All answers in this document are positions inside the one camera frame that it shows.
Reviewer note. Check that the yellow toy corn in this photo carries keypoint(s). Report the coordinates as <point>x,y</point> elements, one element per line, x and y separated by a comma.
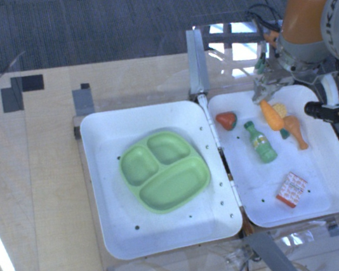
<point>281,109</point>

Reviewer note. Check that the green toy bottle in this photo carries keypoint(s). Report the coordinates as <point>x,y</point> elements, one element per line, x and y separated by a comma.
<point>263,146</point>

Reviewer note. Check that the orange toy carrot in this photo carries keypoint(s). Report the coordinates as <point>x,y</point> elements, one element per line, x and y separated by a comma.
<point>272,117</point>

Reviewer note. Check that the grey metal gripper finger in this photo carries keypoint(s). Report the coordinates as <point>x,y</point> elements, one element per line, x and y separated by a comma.
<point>273,90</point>
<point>258,94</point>

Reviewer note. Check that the orange and white carton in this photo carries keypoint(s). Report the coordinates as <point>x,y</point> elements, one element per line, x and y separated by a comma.
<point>292,190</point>

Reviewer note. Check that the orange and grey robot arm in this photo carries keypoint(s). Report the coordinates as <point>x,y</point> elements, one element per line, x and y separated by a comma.
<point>305,6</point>

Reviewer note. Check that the red toy strawberry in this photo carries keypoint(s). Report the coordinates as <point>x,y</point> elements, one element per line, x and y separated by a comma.
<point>225,120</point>

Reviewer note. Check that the white plastic tray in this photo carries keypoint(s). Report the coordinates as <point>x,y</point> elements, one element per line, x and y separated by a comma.
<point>179,229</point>
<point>324,176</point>

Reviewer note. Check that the green divided plate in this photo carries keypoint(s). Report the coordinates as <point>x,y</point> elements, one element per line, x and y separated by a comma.
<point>167,177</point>

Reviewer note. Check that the thin black and white rod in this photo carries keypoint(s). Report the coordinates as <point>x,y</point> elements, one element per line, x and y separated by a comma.
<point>211,124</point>

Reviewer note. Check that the brown toy chicken drumstick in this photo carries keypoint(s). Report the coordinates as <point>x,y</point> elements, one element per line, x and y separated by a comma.
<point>294,128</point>

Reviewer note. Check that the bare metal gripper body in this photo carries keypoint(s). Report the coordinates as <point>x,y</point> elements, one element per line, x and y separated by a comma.
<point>278,76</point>

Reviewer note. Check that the black cylinder on white bracket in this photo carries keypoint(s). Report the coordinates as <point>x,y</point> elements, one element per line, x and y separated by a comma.
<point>323,112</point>

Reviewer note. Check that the pale wooden board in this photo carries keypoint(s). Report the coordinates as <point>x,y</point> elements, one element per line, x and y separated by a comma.
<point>60,195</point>

